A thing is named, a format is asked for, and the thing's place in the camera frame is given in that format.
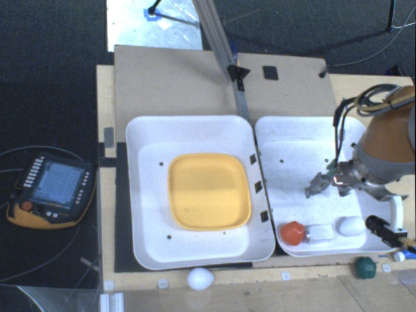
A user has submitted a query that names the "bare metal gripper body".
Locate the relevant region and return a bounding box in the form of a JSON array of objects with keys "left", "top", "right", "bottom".
[{"left": 330, "top": 161, "right": 374, "bottom": 193}]

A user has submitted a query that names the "white plastic tray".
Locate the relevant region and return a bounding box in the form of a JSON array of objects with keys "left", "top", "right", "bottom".
[
  {"left": 254, "top": 115, "right": 405, "bottom": 258},
  {"left": 125, "top": 114, "right": 277, "bottom": 271}
]

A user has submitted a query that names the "white egg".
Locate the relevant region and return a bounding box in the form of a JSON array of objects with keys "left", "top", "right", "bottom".
[
  {"left": 338, "top": 216, "right": 367, "bottom": 237},
  {"left": 187, "top": 266, "right": 216, "bottom": 292}
]

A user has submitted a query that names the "small white bottle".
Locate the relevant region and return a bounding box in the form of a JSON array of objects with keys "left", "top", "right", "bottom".
[{"left": 304, "top": 224, "right": 336, "bottom": 242}]

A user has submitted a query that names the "red orange toy tomato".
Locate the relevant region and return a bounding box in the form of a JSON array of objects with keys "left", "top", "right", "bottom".
[{"left": 280, "top": 220, "right": 307, "bottom": 247}]

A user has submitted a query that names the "dark green round toy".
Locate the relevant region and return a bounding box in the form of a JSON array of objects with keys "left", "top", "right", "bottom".
[{"left": 354, "top": 256, "right": 378, "bottom": 280}]

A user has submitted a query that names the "yellow plate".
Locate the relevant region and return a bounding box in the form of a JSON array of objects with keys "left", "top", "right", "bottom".
[{"left": 167, "top": 153, "right": 253, "bottom": 232}]

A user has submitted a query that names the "brown cardboard board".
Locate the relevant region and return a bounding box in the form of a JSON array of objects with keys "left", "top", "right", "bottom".
[{"left": 113, "top": 44, "right": 358, "bottom": 273}]

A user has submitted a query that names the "black cylinder on white bracket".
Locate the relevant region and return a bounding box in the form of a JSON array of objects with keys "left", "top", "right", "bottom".
[{"left": 364, "top": 194, "right": 409, "bottom": 248}]

